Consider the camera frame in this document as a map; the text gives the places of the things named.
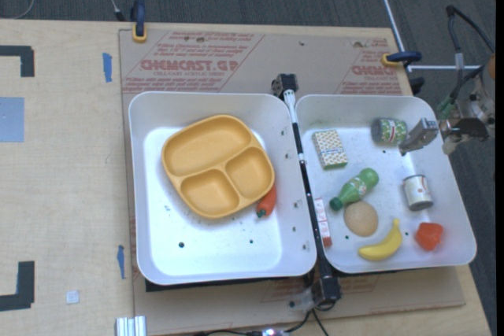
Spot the tan round bread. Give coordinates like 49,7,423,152
343,200,380,238

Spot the green can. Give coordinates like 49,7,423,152
370,117,409,147

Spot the white plastic tray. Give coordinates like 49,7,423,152
294,93,478,275
128,90,318,286

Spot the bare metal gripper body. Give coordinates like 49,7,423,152
438,97,497,140

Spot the orange divided plate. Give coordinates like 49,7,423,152
160,113,276,220

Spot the white can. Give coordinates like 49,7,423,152
402,174,435,212

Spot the yellow and green patterned carton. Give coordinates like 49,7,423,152
311,129,350,171

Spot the thin black and white rod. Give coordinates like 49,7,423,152
283,89,336,281

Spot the green bottle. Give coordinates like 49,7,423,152
328,168,380,212

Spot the yellow banana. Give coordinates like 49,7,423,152
358,218,404,262

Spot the orange pepper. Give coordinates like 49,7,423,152
413,222,445,252

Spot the brown cardboard board red print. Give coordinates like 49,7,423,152
117,27,467,336

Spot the orange carrot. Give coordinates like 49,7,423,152
255,184,278,219

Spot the black block with thin wires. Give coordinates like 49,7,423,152
271,72,299,98
316,274,343,306

